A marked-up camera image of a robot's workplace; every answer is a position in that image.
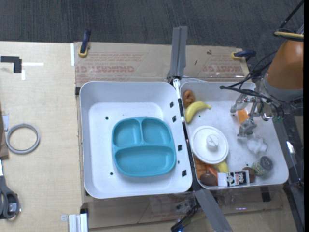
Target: scissors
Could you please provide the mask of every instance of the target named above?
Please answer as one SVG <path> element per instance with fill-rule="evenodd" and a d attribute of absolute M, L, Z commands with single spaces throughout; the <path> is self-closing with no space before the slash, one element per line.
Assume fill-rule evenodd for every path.
<path fill-rule="evenodd" d="M 0 158 L 0 217 L 13 218 L 19 211 L 19 200 L 5 184 L 3 175 L 2 160 Z"/>

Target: orange plastic cylinder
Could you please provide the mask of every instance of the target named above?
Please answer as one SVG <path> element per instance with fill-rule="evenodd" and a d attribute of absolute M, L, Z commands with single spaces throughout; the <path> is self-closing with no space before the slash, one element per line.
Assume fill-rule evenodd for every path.
<path fill-rule="evenodd" d="M 303 88 L 304 42 L 286 40 L 278 49 L 267 73 L 267 82 L 276 88 Z"/>

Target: light wood surface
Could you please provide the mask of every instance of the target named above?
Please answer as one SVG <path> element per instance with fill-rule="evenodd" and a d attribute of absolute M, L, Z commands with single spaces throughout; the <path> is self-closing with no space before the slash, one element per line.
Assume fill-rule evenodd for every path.
<path fill-rule="evenodd" d="M 70 44 L 0 42 L 0 55 L 19 56 L 23 62 L 44 63 L 25 67 L 26 79 L 13 73 L 13 64 L 0 63 L 0 101 L 9 114 L 9 127 L 30 123 L 39 129 L 39 146 L 27 155 L 9 154 L 3 160 L 7 185 L 18 194 L 22 212 L 15 220 L 0 219 L 1 232 L 66 232 L 66 215 L 79 214 L 81 182 L 75 69 Z M 11 142 L 25 148 L 34 134 L 16 131 Z M 282 207 L 263 212 L 235 213 L 226 218 L 234 231 L 296 231 L 284 193 Z M 107 232 L 170 231 L 174 221 L 95 229 Z M 204 218 L 195 218 L 192 231 L 213 231 Z"/>

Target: white lid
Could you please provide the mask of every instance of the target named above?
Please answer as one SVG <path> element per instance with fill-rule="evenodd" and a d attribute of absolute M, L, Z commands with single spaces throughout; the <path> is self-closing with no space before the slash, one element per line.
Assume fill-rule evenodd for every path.
<path fill-rule="evenodd" d="M 217 164 L 225 160 L 229 150 L 226 137 L 212 126 L 196 128 L 191 136 L 190 145 L 193 153 L 208 164 Z"/>

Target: black scissors handle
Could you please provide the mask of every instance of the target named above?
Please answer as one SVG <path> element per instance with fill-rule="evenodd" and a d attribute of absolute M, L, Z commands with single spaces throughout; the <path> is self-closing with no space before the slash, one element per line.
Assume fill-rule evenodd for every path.
<path fill-rule="evenodd" d="M 16 203 L 16 210 L 10 211 L 10 203 Z M 16 193 L 12 192 L 5 184 L 4 176 L 0 176 L 0 215 L 7 219 L 13 218 L 19 210 L 19 200 Z"/>

